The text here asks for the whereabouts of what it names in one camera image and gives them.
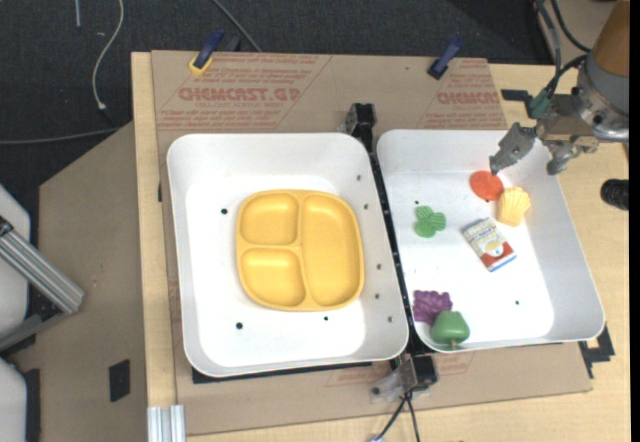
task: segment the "blue clamp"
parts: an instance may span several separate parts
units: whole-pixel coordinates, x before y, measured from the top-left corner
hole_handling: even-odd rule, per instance
[[[442,53],[442,56],[429,67],[427,71],[429,75],[440,79],[449,68],[447,64],[456,57],[460,49],[462,49],[462,39],[460,37],[453,37],[447,44],[447,48],[444,50],[444,53]]]
[[[209,39],[205,42],[204,46],[198,53],[198,55],[189,62],[189,69],[196,75],[202,74],[209,68],[213,61],[213,52],[218,48],[218,44],[224,38],[224,30],[218,30],[213,32]]]

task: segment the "yellow divided plate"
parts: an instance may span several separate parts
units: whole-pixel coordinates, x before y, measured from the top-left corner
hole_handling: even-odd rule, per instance
[[[319,191],[247,198],[236,223],[236,258],[246,293],[274,309],[338,309],[364,283],[356,215],[341,198]]]

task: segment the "dark surface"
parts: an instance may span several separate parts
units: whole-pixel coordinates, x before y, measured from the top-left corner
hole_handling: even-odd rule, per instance
[[[239,32],[210,0],[123,0],[122,31],[97,86],[113,124],[131,120],[130,53],[197,50],[216,29]],[[263,51],[437,56],[456,34],[460,56],[550,63],[528,0],[220,0]],[[0,140],[113,127],[91,75],[118,20],[116,0],[0,0]],[[241,50],[252,50],[242,39]],[[106,136],[0,145],[0,184],[20,198]]]

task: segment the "wooden table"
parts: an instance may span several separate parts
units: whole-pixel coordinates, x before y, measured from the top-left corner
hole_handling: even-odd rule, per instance
[[[498,90],[537,92],[553,67],[491,65]],[[168,284],[165,273],[163,218],[157,201],[160,180],[154,118],[151,57],[132,55],[140,252],[148,406],[177,403],[171,342]],[[568,92],[575,75],[558,88]],[[521,103],[501,100],[507,122],[526,123]],[[423,440],[453,441],[624,441],[631,439],[629,350],[629,215],[599,198],[602,183],[628,177],[628,156],[620,144],[602,145],[592,155],[569,164],[560,176],[576,230],[601,295],[616,350],[612,361],[594,369],[593,391],[418,412]],[[318,422],[245,432],[189,437],[193,442],[364,442],[387,416]],[[411,421],[401,415],[388,441],[413,440]]]

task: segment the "black floor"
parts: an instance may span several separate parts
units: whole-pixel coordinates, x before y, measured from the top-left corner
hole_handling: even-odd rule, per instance
[[[451,37],[463,56],[550,63],[528,0],[220,0],[263,51],[438,55]],[[0,184],[21,198],[105,138],[19,140],[109,130],[131,120],[130,53],[202,46],[224,28],[241,32],[211,0],[123,0],[118,38],[95,61],[118,22],[117,0],[0,0]],[[241,50],[253,47],[242,38]]]

